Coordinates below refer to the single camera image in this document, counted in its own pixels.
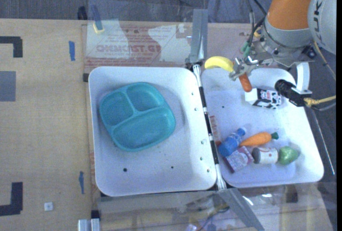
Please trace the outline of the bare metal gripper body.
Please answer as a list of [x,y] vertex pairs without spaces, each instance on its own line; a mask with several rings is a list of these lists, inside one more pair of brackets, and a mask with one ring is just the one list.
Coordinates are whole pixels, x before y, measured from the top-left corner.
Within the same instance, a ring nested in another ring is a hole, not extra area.
[[304,47],[284,47],[270,38],[261,37],[254,41],[251,50],[247,56],[247,64],[249,65],[265,65],[269,66],[273,63],[292,67],[294,65],[313,62],[315,55],[312,57],[307,55],[310,46]]

